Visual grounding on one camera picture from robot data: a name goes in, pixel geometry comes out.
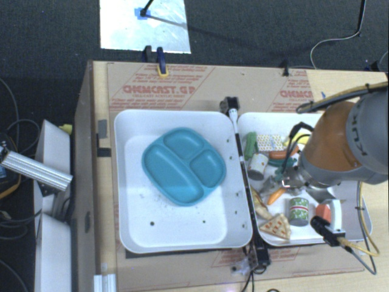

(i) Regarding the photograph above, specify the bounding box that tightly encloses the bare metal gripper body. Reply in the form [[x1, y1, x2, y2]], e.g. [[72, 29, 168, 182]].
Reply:
[[281, 166, 331, 201]]

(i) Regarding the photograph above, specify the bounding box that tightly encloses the orange carrot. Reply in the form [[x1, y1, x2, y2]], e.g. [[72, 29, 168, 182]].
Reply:
[[267, 187, 287, 206]]

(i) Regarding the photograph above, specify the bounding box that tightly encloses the beige bread piece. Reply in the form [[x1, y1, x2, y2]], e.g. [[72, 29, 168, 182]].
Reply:
[[250, 185, 274, 221]]

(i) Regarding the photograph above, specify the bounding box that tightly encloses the green and white can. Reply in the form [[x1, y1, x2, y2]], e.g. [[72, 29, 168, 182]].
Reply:
[[287, 196, 310, 227]]

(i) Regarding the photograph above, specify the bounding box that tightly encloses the orange sausage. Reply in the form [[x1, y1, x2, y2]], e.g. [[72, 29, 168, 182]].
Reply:
[[268, 146, 300, 161]]

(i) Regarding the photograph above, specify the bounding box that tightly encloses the orange cube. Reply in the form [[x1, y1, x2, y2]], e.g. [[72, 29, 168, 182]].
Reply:
[[315, 203, 332, 222]]

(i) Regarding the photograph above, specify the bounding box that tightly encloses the pizza slice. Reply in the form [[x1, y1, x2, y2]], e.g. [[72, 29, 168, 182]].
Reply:
[[258, 213, 292, 241]]

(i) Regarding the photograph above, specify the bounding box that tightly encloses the yellow banana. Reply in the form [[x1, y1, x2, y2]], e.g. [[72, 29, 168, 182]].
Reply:
[[284, 133, 311, 147]]

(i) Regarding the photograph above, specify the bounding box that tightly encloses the thin black and white rod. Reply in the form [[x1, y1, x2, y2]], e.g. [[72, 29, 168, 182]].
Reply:
[[230, 108, 266, 257]]

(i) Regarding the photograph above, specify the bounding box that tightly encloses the green pea pod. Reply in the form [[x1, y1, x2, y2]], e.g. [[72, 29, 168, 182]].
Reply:
[[244, 131, 260, 161]]

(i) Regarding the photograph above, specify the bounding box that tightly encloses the white plastic tray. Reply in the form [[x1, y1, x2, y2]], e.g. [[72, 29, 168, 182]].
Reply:
[[236, 111, 373, 246], [114, 109, 253, 254]]

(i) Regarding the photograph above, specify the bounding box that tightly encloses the blue divided plate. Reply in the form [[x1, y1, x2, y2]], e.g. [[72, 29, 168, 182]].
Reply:
[[141, 127, 227, 207]]

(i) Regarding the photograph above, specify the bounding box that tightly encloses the brown cardboard board red print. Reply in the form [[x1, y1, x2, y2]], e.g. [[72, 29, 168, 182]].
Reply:
[[106, 62, 365, 278]]

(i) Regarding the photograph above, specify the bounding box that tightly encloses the teal ring doughnut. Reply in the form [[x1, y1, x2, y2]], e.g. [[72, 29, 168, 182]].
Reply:
[[267, 158, 297, 168]]

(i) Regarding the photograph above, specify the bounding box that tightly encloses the black cylinder on white bracket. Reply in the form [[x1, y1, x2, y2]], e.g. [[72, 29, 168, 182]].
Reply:
[[309, 198, 347, 246]]

